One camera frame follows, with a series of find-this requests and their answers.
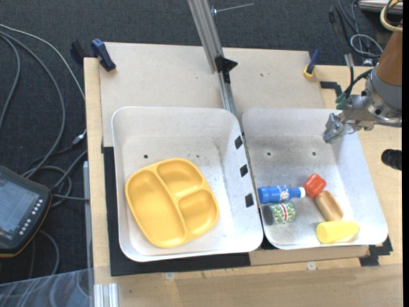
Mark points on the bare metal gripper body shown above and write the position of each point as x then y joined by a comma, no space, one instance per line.
364,112

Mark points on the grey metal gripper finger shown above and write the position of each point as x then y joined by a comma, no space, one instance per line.
331,125
344,129

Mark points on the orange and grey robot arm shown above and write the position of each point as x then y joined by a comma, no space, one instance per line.
391,62

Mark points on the white plastic tray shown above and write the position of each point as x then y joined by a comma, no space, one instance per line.
287,133
179,130

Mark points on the red rounded block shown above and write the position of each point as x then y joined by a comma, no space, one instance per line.
315,185

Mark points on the brown hot dog bun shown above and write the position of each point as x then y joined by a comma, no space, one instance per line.
329,206

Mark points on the blue bottle with white cap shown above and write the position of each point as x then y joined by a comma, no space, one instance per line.
271,194

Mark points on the green can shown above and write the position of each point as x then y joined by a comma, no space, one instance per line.
282,212

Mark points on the yellow cylinder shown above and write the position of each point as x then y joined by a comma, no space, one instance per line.
337,231

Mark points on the pale wood board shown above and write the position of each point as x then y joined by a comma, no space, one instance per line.
159,82

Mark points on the yellow divided plate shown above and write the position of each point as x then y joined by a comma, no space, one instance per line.
166,203

